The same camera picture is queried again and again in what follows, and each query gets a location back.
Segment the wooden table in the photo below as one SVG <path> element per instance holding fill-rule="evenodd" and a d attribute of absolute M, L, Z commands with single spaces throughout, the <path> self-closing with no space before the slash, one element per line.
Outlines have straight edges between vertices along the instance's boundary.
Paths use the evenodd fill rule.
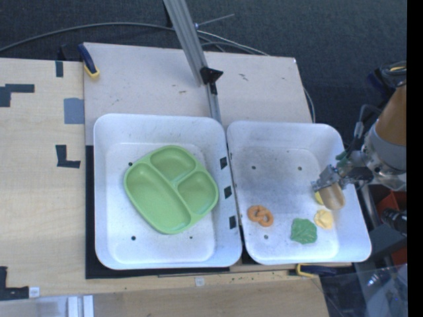
<path fill-rule="evenodd" d="M 218 63 L 219 58 L 211 56 Z M 293 265 L 265 267 L 245 265 L 240 260 L 229 273 L 85 279 L 86 128 L 84 124 L 65 123 L 63 111 L 65 99 L 84 99 L 83 65 L 0 59 L 0 72 L 0 88 L 11 91 L 10 106 L 0 107 L 0 265 L 8 267 L 8 287 L 39 287 L 43 297 L 124 295 L 129 291 L 148 292 L 149 297 L 160 289 L 160 295 L 181 295 L 181 299 L 187 300 L 191 294 L 208 292 L 200 302 L 211 295 L 216 302 L 224 300 L 222 309 L 235 308 L 227 295 L 246 303 L 248 295 L 258 301 L 260 292 L 265 290 L 277 300 L 270 305 L 273 311 L 288 304 L 291 315 L 300 316 L 304 311 L 304 316 L 309 316 L 313 311 L 315 316 L 327 316 L 319 280 L 290 276 L 288 269 Z M 293 73 L 297 75 L 294 84 L 301 86 L 298 72 Z M 17 85 L 33 85 L 34 92 L 15 92 L 13 87 Z M 287 95 L 295 96 L 298 92 L 297 88 Z M 225 93 L 223 87 L 225 96 L 221 100 L 232 97 Z M 297 107 L 294 121 L 311 121 L 304 94 L 296 97 L 302 100 L 299 106 L 285 105 L 276 120 L 287 120 L 286 116 Z M 231 121 L 227 113 L 230 107 L 221 109 L 223 119 Z M 59 167 L 56 145 L 66 145 L 67 160 L 81 161 L 79 168 Z M 244 311 L 244 316 L 247 315 L 252 316 L 248 309 Z"/>

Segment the brown pretzel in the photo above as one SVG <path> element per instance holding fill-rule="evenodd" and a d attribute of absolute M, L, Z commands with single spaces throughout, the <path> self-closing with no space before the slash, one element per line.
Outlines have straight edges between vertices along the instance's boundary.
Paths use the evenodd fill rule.
<path fill-rule="evenodd" d="M 258 222 L 263 227 L 270 227 L 273 224 L 273 215 L 266 207 L 262 205 L 253 205 L 247 211 L 249 219 Z"/>

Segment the white tray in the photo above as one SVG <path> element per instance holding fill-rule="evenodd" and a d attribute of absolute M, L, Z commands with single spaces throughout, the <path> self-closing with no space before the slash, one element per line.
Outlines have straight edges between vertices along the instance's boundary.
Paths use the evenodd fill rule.
<path fill-rule="evenodd" d="M 213 210 L 193 227 L 161 234 L 136 211 L 124 190 L 130 162 L 164 145 L 189 150 L 219 188 Z M 95 250 L 110 269 L 227 267 L 241 256 L 235 196 L 223 127 L 211 118 L 107 114 L 94 125 Z"/>
<path fill-rule="evenodd" d="M 231 168 L 245 246 L 264 265 L 361 262 L 371 242 L 353 185 L 344 190 L 345 206 L 332 211 L 334 226 L 317 227 L 317 241 L 300 244 L 290 239 L 294 218 L 313 222 L 319 205 L 311 181 L 323 168 L 336 164 L 344 150 L 339 133 L 329 125 L 237 121 L 227 129 Z M 247 210 L 261 204 L 269 208 L 274 224 L 264 228 L 249 220 Z"/>

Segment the blue and yellow clamp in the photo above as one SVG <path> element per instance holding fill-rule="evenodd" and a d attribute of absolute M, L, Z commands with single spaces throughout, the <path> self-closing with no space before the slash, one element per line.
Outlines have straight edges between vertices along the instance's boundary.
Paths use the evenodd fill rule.
<path fill-rule="evenodd" d="M 84 61 L 84 70 L 87 74 L 92 78 L 98 77 L 100 71 L 97 69 L 90 53 L 83 44 L 78 45 L 78 52 L 81 54 L 82 60 Z"/>
<path fill-rule="evenodd" d="M 338 272 L 333 267 L 314 264 L 297 264 L 295 272 L 298 276 L 313 278 L 315 275 L 336 275 Z"/>

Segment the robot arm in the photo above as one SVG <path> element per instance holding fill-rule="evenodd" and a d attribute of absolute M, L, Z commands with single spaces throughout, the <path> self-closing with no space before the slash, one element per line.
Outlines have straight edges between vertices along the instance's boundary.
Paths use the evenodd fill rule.
<path fill-rule="evenodd" d="M 406 191 L 406 82 L 397 87 L 376 122 L 364 136 L 361 149 L 354 145 L 363 131 L 362 113 L 354 133 L 352 148 L 337 157 L 312 183 L 329 209 L 344 206 L 342 189 L 364 181 L 382 184 L 395 191 Z"/>

